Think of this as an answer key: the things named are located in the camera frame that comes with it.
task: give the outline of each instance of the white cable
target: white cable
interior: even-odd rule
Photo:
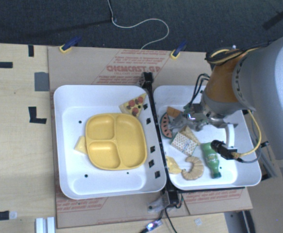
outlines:
[[[137,27],[137,26],[139,26],[140,24],[142,24],[142,23],[144,23],[144,22],[147,22],[147,21],[160,21],[161,23],[163,23],[163,24],[166,26],[166,28],[167,28],[167,33],[166,33],[166,35],[165,35],[164,37],[162,37],[162,38],[160,38],[160,39],[158,39],[158,40],[154,40],[154,41],[151,41],[151,42],[145,44],[141,49],[143,49],[145,46],[147,46],[147,45],[149,45],[149,44],[152,44],[152,43],[154,43],[154,42],[158,42],[158,41],[164,40],[164,39],[169,35],[169,27],[168,27],[167,23],[165,23],[163,20],[157,19],[157,18],[149,18],[149,19],[146,19],[146,20],[144,20],[144,21],[141,21],[141,22],[139,22],[139,23],[137,23],[137,24],[135,24],[135,25],[132,25],[132,26],[120,26],[120,25],[117,25],[117,24],[114,22],[114,19],[113,19],[113,10],[112,10],[112,8],[111,8],[110,1],[109,1],[109,0],[107,0],[107,1],[108,1],[109,9],[110,9],[110,12],[111,12],[111,20],[112,20],[112,23],[113,23],[115,26],[119,27],[119,28],[122,28],[122,29],[131,29],[131,28]]]

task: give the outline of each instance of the wooden table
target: wooden table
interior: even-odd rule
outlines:
[[[35,91],[34,74],[48,73],[46,46],[35,46],[34,57],[27,45],[0,44],[0,62],[13,62],[13,68],[0,68],[0,212],[16,212],[15,219],[0,221],[0,233],[34,232],[39,217],[54,217],[55,188],[49,91]],[[37,118],[46,124],[30,123],[29,107],[37,108]],[[223,213],[184,216],[172,219],[178,232],[227,233]],[[56,232],[140,232],[149,221],[97,225]],[[172,232],[163,219],[155,232]]]

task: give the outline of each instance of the blue and yellow clamp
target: blue and yellow clamp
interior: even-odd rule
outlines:
[[[76,36],[72,38],[71,40],[67,41],[65,44],[59,47],[60,52],[66,53],[71,50],[71,47],[78,45],[78,43],[81,41],[80,36]]]
[[[180,51],[184,51],[185,48],[186,48],[186,44],[187,44],[187,41],[184,40],[182,43],[180,43],[180,45],[175,49],[173,50],[171,53],[170,53],[170,57],[173,59],[173,60],[176,60],[179,55],[180,55]]]

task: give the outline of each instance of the pizza slice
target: pizza slice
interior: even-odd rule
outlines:
[[[146,95],[147,95],[146,93],[141,94],[140,96],[121,104],[119,106],[121,112],[131,114],[134,117],[138,118],[142,111],[143,103],[145,101]]]

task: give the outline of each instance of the green bottle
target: green bottle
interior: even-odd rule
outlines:
[[[217,179],[221,177],[221,173],[219,172],[219,159],[217,153],[212,149],[210,144],[210,142],[202,144],[201,148],[204,152],[206,163],[212,171],[212,178]]]

